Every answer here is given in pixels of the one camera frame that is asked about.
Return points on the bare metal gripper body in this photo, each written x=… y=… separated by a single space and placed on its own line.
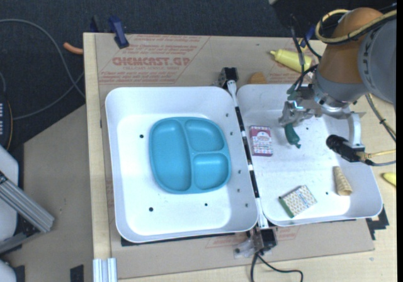
x=315 y=103

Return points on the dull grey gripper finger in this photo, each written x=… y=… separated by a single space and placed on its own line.
x=303 y=115
x=286 y=114

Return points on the green pepper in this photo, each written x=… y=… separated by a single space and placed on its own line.
x=291 y=135

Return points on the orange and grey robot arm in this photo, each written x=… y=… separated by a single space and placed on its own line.
x=343 y=63

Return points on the red carton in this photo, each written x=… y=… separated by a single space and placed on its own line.
x=260 y=141

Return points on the orange biscuit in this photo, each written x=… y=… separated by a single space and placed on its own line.
x=257 y=78

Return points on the thin black and white rod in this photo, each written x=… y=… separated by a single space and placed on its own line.
x=244 y=136

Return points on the yellow squeeze bottle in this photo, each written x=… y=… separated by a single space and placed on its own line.
x=291 y=58

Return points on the white plastic tray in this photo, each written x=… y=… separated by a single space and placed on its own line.
x=302 y=170
x=176 y=217

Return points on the tan ice cream cone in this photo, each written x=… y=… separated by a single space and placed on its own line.
x=342 y=183

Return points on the green and yellow carton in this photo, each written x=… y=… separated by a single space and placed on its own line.
x=299 y=200

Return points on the yellow banana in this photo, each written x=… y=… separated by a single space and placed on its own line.
x=391 y=178

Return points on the blue divided plate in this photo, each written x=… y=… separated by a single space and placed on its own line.
x=170 y=155

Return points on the brown cardboard board red print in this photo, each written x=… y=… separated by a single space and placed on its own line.
x=163 y=63

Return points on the orange sausage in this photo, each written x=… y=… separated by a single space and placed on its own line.
x=73 y=48

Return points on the black cylinder on white bracket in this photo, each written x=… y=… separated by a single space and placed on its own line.
x=344 y=148

